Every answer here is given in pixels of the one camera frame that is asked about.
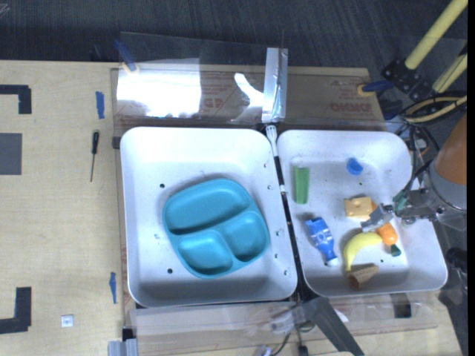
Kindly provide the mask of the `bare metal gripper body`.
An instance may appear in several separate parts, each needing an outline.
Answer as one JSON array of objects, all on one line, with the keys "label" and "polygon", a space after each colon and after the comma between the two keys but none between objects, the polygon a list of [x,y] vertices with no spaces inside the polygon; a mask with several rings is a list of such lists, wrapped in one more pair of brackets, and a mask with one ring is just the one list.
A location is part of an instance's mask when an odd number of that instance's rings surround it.
[{"label": "bare metal gripper body", "polygon": [[393,198],[394,213],[407,224],[417,220],[439,219],[445,213],[445,205],[429,188],[402,190]]}]

